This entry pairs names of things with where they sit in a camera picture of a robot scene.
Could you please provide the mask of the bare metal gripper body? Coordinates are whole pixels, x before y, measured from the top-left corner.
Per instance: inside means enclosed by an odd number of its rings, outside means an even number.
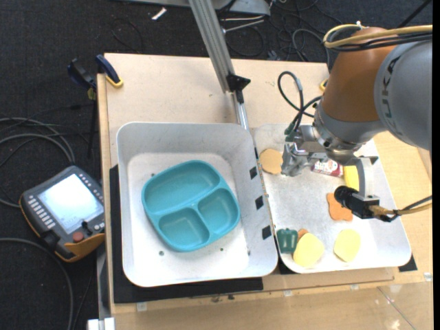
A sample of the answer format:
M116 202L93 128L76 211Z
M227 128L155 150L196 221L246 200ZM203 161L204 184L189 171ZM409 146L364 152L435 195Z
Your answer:
M285 130L285 144L291 146L294 157L298 152L309 152L311 163L334 160L346 164L355 157L355 152L362 146L358 143L345 142L331 132L322 130L318 125L304 124L297 129Z

